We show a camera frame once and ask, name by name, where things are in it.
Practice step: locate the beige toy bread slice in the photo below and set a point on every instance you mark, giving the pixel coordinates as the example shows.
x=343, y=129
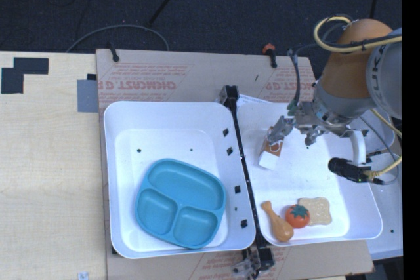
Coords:
x=320, y=211

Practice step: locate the tan toy chicken drumstick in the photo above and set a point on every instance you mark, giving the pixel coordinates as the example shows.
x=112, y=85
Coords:
x=281, y=228

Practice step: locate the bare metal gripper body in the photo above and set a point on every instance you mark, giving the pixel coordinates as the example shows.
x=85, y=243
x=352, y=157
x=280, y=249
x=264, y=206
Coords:
x=311, y=116

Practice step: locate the white and orange carton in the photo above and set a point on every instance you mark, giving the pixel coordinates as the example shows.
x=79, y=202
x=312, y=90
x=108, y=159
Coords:
x=268, y=159

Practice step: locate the white printed paper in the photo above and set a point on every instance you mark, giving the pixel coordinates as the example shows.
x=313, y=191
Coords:
x=252, y=99

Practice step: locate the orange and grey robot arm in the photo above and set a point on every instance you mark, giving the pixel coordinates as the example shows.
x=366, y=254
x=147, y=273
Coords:
x=352, y=65

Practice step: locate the red toy tomato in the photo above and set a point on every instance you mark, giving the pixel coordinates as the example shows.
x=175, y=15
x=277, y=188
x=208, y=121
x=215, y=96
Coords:
x=297, y=218

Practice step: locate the black cylinder on white bracket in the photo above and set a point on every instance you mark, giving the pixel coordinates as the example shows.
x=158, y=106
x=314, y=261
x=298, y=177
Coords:
x=348, y=170

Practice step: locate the blue divided plate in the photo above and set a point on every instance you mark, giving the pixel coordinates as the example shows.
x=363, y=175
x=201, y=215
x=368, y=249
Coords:
x=180, y=203

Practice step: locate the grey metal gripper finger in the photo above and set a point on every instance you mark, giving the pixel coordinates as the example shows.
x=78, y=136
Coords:
x=281, y=129
x=311, y=138

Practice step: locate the thin black and white rod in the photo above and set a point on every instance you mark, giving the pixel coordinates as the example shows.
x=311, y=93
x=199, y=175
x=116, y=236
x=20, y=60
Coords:
x=244, y=160

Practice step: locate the brown cardboard board red print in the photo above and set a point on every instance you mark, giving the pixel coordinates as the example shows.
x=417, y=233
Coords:
x=197, y=75

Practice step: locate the white plastic tray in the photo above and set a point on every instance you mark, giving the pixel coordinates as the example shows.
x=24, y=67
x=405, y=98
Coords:
x=305, y=173
x=170, y=128

